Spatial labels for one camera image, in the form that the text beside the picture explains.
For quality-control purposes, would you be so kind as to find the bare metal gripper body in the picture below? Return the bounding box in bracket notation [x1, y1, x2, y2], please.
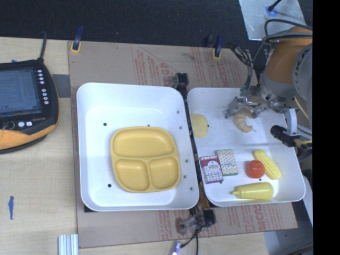
[244, 85, 287, 113]

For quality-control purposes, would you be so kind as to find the beige croissant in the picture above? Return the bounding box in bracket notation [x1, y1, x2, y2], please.
[233, 107, 254, 133]

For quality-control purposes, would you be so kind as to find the white plastic tray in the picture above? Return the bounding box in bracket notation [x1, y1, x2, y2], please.
[186, 87, 307, 208]
[76, 82, 200, 213]

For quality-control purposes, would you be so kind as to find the pale yellow round slice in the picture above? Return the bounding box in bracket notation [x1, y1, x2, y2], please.
[191, 113, 208, 139]

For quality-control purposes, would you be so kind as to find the thin black and white rod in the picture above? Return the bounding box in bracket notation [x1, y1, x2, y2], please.
[182, 88, 206, 210]

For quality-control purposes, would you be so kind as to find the yellow corn cob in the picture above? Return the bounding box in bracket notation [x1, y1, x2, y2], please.
[253, 149, 282, 180]

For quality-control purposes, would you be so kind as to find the yellow patterned carton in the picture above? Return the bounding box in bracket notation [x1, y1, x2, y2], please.
[215, 149, 239, 176]

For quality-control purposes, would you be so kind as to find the red tomato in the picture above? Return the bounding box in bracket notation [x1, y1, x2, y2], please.
[245, 160, 266, 179]

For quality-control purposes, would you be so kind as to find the red and white carton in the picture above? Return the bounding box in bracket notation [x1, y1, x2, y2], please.
[199, 155, 224, 185]

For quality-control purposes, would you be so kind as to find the yellow mustard bottle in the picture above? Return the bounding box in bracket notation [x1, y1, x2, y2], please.
[230, 182, 274, 202]

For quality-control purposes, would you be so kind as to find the yellow divided plate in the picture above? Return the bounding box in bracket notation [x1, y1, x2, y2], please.
[110, 126, 182, 193]

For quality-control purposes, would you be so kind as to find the brown cardboard board red print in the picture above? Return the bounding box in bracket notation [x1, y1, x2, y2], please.
[67, 40, 299, 249]

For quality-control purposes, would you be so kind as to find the black cylinder on white bracket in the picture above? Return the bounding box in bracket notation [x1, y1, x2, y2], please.
[270, 108, 306, 147]

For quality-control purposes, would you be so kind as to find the black block with thin wires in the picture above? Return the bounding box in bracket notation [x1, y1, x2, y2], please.
[201, 208, 217, 227]
[172, 72, 190, 90]

